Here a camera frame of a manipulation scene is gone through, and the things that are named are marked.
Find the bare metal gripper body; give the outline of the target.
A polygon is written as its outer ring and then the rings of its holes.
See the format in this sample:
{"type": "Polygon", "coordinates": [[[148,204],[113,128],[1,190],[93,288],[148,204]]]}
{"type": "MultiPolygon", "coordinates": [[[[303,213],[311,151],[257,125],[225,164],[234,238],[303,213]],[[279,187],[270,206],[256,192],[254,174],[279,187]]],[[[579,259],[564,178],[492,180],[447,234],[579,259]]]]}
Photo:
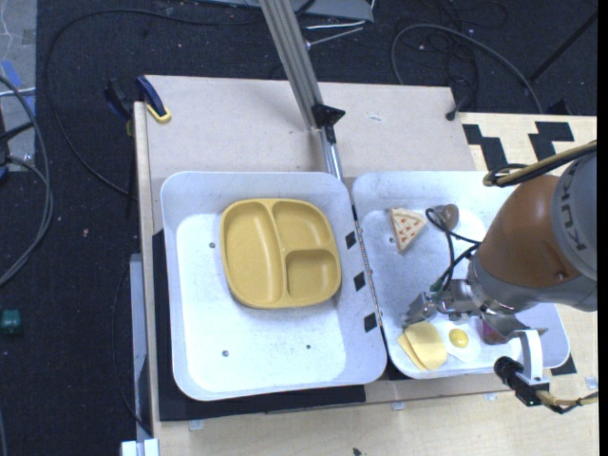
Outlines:
{"type": "Polygon", "coordinates": [[[438,279],[430,287],[430,305],[442,314],[479,314],[471,285],[464,279],[444,282],[438,279]]]}

